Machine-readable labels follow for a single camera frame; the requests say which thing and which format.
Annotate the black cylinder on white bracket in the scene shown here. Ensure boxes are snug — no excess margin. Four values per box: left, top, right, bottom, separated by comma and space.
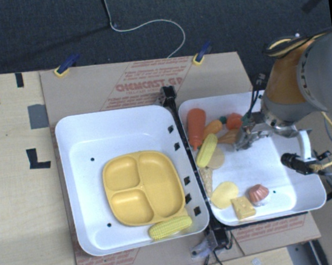
276, 127, 319, 179

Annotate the black block with thin wires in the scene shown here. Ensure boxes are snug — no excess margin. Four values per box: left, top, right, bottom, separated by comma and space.
158, 85, 179, 108
203, 224, 233, 252

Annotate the tan round biscuit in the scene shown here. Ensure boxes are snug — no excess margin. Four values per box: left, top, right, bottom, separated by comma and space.
206, 145, 227, 171

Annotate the yellow cheese wedge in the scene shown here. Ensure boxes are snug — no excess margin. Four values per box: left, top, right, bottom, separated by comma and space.
230, 194, 258, 222

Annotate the thin black rod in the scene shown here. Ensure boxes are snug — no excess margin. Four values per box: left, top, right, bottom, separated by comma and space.
167, 92, 220, 235

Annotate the beige waffle cone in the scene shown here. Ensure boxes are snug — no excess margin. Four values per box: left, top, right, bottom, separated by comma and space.
198, 166, 217, 200

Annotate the yellow divided plate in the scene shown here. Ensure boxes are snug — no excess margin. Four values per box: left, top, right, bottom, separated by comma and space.
99, 146, 189, 231

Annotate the brown croissant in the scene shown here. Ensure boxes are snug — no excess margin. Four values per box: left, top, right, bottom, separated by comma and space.
215, 127, 242, 147

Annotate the white plastic tray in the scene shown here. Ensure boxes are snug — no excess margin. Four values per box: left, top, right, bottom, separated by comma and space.
52, 98, 214, 261
176, 82, 330, 232

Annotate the brown cardboard board red print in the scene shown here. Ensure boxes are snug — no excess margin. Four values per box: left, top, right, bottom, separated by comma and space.
39, 35, 325, 265

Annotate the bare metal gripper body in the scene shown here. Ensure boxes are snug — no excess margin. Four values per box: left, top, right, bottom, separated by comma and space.
246, 115, 302, 146

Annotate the yellow corn cob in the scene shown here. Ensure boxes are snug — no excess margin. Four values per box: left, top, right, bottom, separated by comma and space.
192, 132, 222, 169
146, 213, 195, 242

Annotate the orange bottle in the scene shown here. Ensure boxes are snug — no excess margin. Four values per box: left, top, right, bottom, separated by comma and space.
184, 106, 212, 152

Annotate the red carrot with green top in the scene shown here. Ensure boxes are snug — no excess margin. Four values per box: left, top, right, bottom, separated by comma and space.
219, 111, 245, 132

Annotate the yellow oval chip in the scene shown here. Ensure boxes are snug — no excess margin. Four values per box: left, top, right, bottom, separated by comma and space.
208, 179, 242, 211

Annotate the orange pepper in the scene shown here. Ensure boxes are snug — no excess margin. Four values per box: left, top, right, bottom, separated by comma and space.
201, 118, 225, 140

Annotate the pink cupcake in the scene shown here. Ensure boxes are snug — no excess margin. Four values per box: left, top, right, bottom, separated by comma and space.
246, 182, 272, 208

